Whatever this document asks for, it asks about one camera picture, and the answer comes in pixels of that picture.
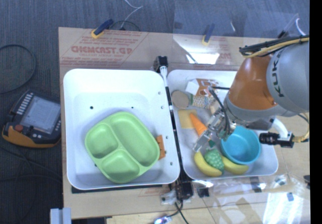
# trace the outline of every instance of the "green plate compartment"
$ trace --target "green plate compartment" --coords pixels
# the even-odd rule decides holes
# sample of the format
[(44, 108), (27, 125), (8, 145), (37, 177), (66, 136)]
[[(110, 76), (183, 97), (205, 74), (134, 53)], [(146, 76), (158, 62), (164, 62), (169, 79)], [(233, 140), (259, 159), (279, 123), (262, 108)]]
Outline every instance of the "green plate compartment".
[(98, 122), (85, 137), (85, 146), (100, 171), (124, 184), (141, 176), (159, 159), (159, 146), (133, 114), (117, 112)]

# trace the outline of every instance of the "red button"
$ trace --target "red button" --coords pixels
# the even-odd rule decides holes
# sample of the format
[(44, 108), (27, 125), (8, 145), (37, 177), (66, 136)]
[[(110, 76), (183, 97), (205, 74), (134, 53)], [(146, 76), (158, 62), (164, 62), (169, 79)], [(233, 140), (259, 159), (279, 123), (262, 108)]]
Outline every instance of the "red button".
[(24, 130), (24, 126), (23, 126), (23, 125), (16, 125), (16, 126), (15, 126), (15, 131), (17, 131), (17, 132), (21, 133), (21, 132), (22, 132), (22, 130)]

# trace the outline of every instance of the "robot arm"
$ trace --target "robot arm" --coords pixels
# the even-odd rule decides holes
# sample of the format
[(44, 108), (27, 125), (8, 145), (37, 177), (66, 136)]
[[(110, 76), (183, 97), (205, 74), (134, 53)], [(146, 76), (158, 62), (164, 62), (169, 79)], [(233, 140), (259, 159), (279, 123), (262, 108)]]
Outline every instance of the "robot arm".
[[(276, 144), (280, 139), (281, 146), (290, 146), (293, 135), (276, 116), (309, 112), (309, 37), (278, 39), (270, 44), (240, 49), (245, 60), (223, 105), (208, 121), (208, 137), (215, 133), (227, 139), (237, 125), (264, 131), (274, 127), (279, 134), (263, 133), (261, 142)], [(212, 88), (209, 91), (219, 101)], [(198, 139), (195, 151), (203, 141)]]

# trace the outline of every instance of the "yellow cable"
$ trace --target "yellow cable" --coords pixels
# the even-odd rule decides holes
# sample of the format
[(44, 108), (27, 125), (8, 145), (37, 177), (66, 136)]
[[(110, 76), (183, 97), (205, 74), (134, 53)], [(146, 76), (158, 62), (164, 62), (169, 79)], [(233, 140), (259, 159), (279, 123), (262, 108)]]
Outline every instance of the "yellow cable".
[(268, 52), (268, 51), (270, 51), (272, 49), (276, 49), (276, 48), (279, 48), (279, 47), (284, 47), (284, 46), (291, 45), (291, 44), (294, 44), (294, 43), (297, 43), (297, 42), (305, 42), (305, 41), (309, 41), (309, 40), (310, 40), (310, 38), (299, 38), (299, 39), (296, 39), (296, 40), (281, 42), (281, 43), (275, 44), (273, 46), (267, 47), (265, 49), (262, 49), (260, 51), (254, 52), (254, 53), (252, 53), (250, 55), (244, 55), (243, 57), (244, 58), (256, 57), (256, 56), (262, 55), (262, 54), (264, 54), (264, 53), (266, 53), (266, 52)]
[(303, 136), (295, 136), (293, 137), (293, 142), (302, 142), (306, 140), (310, 136), (310, 123), (309, 123), (309, 117), (307, 114), (304, 113), (304, 116), (307, 118), (308, 126), (307, 126), (307, 132)]

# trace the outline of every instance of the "blue and yellow clamp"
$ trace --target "blue and yellow clamp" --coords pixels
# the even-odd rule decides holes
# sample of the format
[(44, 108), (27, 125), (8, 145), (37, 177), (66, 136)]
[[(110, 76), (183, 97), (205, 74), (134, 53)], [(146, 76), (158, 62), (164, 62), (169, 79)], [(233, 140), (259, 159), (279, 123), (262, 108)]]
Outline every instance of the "blue and yellow clamp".
[(104, 33), (104, 30), (107, 29), (107, 28), (109, 28), (111, 24), (113, 24), (113, 20), (112, 19), (109, 19), (109, 20), (105, 21), (104, 23), (102, 23), (98, 28), (94, 29), (91, 32), (92, 37), (94, 39), (97, 39), (100, 36), (102, 36), (103, 33)]
[(204, 35), (202, 36), (201, 43), (203, 45), (205, 45), (205, 46), (209, 45), (210, 37), (211, 37), (211, 34), (212, 34), (214, 28), (215, 28), (215, 24), (211, 24), (210, 26), (209, 25), (207, 26), (206, 31), (205, 31)]

